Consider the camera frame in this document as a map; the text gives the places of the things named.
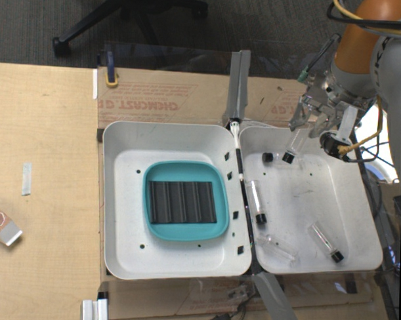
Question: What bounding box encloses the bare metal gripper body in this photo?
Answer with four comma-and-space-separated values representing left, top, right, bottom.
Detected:
298, 69, 377, 123

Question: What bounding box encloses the clear plastic bottle black cap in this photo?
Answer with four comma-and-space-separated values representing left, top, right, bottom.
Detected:
306, 222, 347, 264
261, 151, 284, 164
281, 125, 311, 166
243, 179, 269, 226

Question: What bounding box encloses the white plastic tray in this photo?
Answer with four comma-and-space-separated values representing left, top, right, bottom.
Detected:
234, 125, 388, 279
97, 120, 257, 285

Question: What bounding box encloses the thin black and white rod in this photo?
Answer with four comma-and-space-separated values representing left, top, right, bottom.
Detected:
224, 121, 261, 257

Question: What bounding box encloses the clear plastic bottle without cap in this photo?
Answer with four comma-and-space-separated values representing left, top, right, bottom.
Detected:
255, 234, 300, 262

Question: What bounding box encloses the brown cardboard board red print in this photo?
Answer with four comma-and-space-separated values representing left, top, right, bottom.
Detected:
89, 66, 382, 320

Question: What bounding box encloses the black ribbed insert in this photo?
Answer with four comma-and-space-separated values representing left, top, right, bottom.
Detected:
146, 179, 219, 228

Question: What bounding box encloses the teal square plate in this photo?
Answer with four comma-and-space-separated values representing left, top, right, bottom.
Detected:
140, 159, 232, 245

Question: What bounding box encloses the black office chair base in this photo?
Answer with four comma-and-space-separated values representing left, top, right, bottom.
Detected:
52, 0, 209, 60

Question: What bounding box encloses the brown and white carton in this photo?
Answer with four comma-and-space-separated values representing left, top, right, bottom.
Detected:
0, 201, 24, 248

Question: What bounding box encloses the black cylinder on white bracket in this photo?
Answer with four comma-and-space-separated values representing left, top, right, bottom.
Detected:
319, 105, 359, 161

